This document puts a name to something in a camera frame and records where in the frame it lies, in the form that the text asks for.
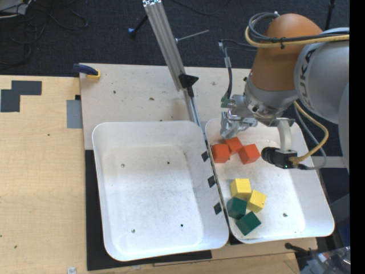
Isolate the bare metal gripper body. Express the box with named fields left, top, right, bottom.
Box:
left=227, top=94, right=286, bottom=127

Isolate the orange cube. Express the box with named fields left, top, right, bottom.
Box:
left=210, top=143, right=231, bottom=164
left=237, top=143, right=261, bottom=165
left=222, top=136, right=244, bottom=155

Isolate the thin black and white rod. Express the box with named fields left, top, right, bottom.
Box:
left=184, top=87, right=229, bottom=233

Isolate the yellow cube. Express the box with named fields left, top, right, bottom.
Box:
left=229, top=178, right=252, bottom=199
left=246, top=189, right=267, bottom=213

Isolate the white plastic tray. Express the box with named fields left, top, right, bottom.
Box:
left=91, top=120, right=230, bottom=263
left=205, top=118, right=335, bottom=244

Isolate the green cube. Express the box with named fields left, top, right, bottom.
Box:
left=226, top=196, right=248, bottom=220
left=235, top=211, right=262, bottom=236

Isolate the pale flat board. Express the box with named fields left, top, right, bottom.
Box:
left=79, top=63, right=325, bottom=268

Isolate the black cylinder on white bracket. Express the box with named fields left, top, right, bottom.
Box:
left=260, top=117, right=299, bottom=170

